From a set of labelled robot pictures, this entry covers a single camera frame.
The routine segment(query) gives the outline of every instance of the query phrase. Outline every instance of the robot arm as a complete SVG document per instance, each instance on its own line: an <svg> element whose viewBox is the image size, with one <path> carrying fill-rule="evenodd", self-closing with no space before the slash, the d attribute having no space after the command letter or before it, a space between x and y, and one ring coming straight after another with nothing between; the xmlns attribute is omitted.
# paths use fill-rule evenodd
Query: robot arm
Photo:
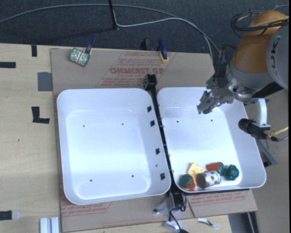
<svg viewBox="0 0 291 233"><path fill-rule="evenodd" d="M238 26L238 21L257 15L247 28ZM234 99L245 104L261 105L265 90L268 94L279 89L289 89L289 17L278 11L249 12L236 15L232 28L245 31L232 60L225 60L225 48L220 51L215 74L206 82L207 89L197 106L198 112L207 114ZM261 111L260 118L266 118ZM241 120L239 127L256 139L265 139L270 129L266 122Z"/></svg>

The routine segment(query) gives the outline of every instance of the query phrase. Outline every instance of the white cable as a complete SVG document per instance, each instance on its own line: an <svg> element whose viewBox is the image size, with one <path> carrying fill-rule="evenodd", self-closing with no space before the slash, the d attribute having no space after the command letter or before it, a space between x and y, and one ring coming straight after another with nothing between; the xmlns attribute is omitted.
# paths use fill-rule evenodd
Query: white cable
<svg viewBox="0 0 291 233"><path fill-rule="evenodd" d="M283 4L283 5L280 5L280 6L276 6L274 9L272 10L276 10L276 9L279 9L279 8L282 8L282 7L289 7L288 4Z"/></svg>
<svg viewBox="0 0 291 233"><path fill-rule="evenodd" d="M38 8L38 9L33 9L33 10L25 11L25 12L22 12L20 14L17 14L17 15L11 16L11 17L8 17L6 19L1 20L0 21L0 24L1 23L4 23L6 21L9 21L11 19L14 19L14 18L17 18L17 17L20 17L20 16L24 16L24 15L27 15L27 14L30 14L30 13L38 12L38 11L44 11L44 10L49 10L49 9L57 9L57 8L66 8L66 7L90 7L90 6L104 6L104 7L106 7L106 6L109 6L109 4L83 3L83 4L64 4L64 5L55 5L55 6L50 6L50 7L43 7L43 8ZM207 42L207 44L209 46L209 51L210 51L210 56L211 57L212 57L212 52L211 52L210 43L211 43L211 45L214 47L214 49L218 53L220 52L219 49L216 47L216 45L196 25L194 25L190 21L187 21L187 20L184 20L182 18L179 18L179 17L177 17L177 16L175 16L175 15L173 15L171 13L168 13L168 12L165 12L165 11L156 10L156 9L146 8L146 7L140 7L140 6L134 6L134 5L125 5L125 4L113 4L113 7L124 7L124 8L143 9L143 10L148 10L148 11L152 11L152 12L157 12L157 13L165 14L165 15L170 16L173 19L177 19L177 20L184 21L184 22L188 23L190 26L192 26L193 28L195 28L197 31L199 31L204 36L204 38L206 39L206 42Z"/></svg>

